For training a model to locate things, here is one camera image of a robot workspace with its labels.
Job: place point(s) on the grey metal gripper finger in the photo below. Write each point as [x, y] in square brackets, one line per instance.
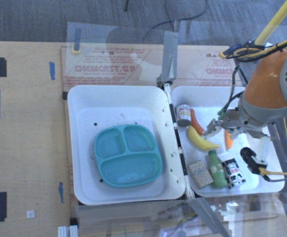
[235, 133]
[213, 127]

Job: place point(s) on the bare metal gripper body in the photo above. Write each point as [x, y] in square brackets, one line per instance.
[234, 121]

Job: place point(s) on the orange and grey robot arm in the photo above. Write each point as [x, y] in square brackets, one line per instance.
[265, 88]

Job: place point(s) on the orange carrot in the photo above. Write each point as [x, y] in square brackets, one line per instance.
[228, 141]

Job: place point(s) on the orange-red toy sausage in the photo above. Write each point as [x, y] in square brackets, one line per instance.
[196, 122]

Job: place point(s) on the yellow banana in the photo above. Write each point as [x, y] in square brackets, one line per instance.
[200, 141]

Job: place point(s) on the white plastic tray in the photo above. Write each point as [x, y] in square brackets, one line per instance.
[123, 100]
[207, 100]

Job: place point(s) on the small silver can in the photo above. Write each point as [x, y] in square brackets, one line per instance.
[183, 113]

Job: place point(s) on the black and white cow carton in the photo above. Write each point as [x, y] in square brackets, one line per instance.
[234, 173]

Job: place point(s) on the green bottle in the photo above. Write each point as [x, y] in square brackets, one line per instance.
[217, 170]

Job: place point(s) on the tan patterned packet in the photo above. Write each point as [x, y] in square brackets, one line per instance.
[200, 173]

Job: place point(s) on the teal divided plate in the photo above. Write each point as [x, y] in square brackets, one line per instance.
[127, 157]

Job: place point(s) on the brown cardboard board red print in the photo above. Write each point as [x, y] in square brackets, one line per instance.
[123, 65]

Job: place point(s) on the black cylinder on white bracket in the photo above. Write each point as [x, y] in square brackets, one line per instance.
[250, 159]

